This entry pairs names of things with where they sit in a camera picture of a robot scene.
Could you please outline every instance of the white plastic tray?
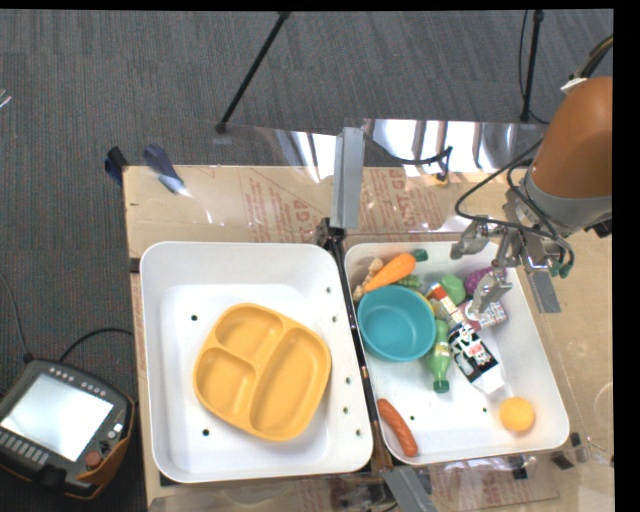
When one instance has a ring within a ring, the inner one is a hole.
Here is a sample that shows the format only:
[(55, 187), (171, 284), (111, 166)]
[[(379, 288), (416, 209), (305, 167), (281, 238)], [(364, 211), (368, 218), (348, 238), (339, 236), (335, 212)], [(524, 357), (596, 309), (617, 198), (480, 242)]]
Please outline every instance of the white plastic tray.
[[(446, 273), (464, 277), (486, 267), (495, 258), (497, 246), (490, 243), (475, 255), (459, 260), (449, 257), (452, 242), (363, 243), (345, 256), (350, 289), (362, 282), (371, 260), (384, 261), (404, 251), (427, 250), (429, 259), (418, 263), (415, 274), (430, 283)], [(433, 375), (423, 359), (407, 363), (385, 362), (365, 352), (376, 400), (386, 398), (409, 425), (418, 444), (418, 454), (407, 457), (391, 429), (382, 422), (383, 437), (390, 452), (411, 465), (493, 457), (553, 449), (569, 435), (569, 419), (557, 388), (540, 335), (527, 305), (522, 285), (513, 269), (507, 270), (513, 288), (501, 298), (508, 320), (485, 327), (479, 334), (498, 359), (504, 387), (491, 395), (470, 384), (455, 362), (447, 373), (450, 390), (433, 391)], [(533, 404), (536, 419), (525, 434), (506, 430), (499, 406), (508, 396), (521, 395)]]
[[(338, 268), (310, 244), (161, 242), (140, 262), (151, 446), (158, 469), (181, 483), (346, 473), (373, 440)], [(252, 302), (323, 337), (332, 369), (307, 428), (288, 441), (258, 438), (216, 417), (192, 385), (217, 318)]]

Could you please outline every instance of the toy bottle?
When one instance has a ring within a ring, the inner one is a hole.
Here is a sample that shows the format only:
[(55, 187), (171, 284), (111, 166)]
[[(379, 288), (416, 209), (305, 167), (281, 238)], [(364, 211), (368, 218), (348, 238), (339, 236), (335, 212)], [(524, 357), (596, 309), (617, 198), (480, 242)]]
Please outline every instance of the toy bottle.
[(447, 336), (448, 331), (449, 326), (447, 323), (436, 319), (436, 341), (425, 356), (427, 367), (435, 378), (433, 390), (436, 393), (449, 391), (447, 370), (451, 364), (451, 350), (449, 348), (449, 337)]

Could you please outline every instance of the orange fruit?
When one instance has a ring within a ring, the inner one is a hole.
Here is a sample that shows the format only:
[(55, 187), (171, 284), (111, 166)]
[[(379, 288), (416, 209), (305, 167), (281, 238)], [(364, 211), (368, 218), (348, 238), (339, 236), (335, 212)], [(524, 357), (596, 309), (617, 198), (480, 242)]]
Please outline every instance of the orange fruit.
[(500, 421), (513, 432), (526, 432), (533, 425), (535, 411), (526, 398), (512, 396), (500, 404)]

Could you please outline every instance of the carrot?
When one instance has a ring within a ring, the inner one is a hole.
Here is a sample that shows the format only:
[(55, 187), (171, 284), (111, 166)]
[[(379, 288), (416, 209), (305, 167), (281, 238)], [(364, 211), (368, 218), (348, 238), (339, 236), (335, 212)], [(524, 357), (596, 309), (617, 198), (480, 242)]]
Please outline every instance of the carrot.
[(418, 453), (418, 445), (416, 440), (409, 430), (409, 426), (404, 421), (400, 413), (391, 403), (385, 398), (379, 398), (377, 401), (378, 411), (382, 419), (391, 427), (393, 433), (400, 442), (400, 447), (407, 457), (413, 457)]
[(386, 263), (371, 280), (364, 286), (368, 293), (381, 286), (393, 284), (399, 279), (408, 276), (416, 268), (416, 257), (408, 252), (398, 254)]

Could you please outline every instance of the black pole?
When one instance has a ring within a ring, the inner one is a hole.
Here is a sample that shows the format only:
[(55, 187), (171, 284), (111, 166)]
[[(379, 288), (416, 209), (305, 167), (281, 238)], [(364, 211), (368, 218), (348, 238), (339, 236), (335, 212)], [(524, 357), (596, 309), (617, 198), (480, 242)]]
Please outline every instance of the black pole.
[(538, 51), (538, 35), (540, 33), (540, 24), (544, 19), (542, 9), (536, 9), (533, 13), (533, 36), (531, 38), (531, 50), (529, 52), (529, 69), (527, 71), (527, 87), (524, 93), (524, 105), (520, 114), (521, 121), (529, 120), (529, 106), (531, 103), (531, 86), (533, 84), (533, 69), (536, 65), (536, 53)]
[(251, 83), (251, 79), (253, 78), (253, 75), (260, 67), (260, 63), (262, 62), (262, 59), (264, 59), (265, 55), (269, 51), (269, 47), (271, 46), (271, 43), (273, 43), (273, 40), (278, 35), (280, 28), (282, 27), (282, 25), (284, 25), (284, 22), (289, 17), (289, 14), (291, 14), (291, 11), (278, 11), (278, 14), (279, 14), (278, 21), (276, 21), (276, 24), (271, 29), (271, 33), (269, 34), (269, 36), (267, 37), (267, 40), (262, 45), (262, 48), (260, 49), (260, 53), (258, 53), (258, 56), (256, 57), (256, 60), (253, 62), (251, 68), (249, 69), (247, 76), (242, 81), (242, 84), (240, 84), (240, 88), (238, 89), (238, 92), (236, 92), (236, 95), (234, 96), (233, 101), (231, 101), (229, 108), (227, 109), (224, 116), (222, 117), (222, 120), (216, 125), (216, 131), (218, 133), (222, 133), (225, 131), (225, 124), (231, 118), (231, 114), (233, 114), (233, 111), (235, 110), (236, 106), (240, 102), (240, 99), (242, 98), (244, 91), (247, 89), (247, 87), (249, 87), (249, 84)]

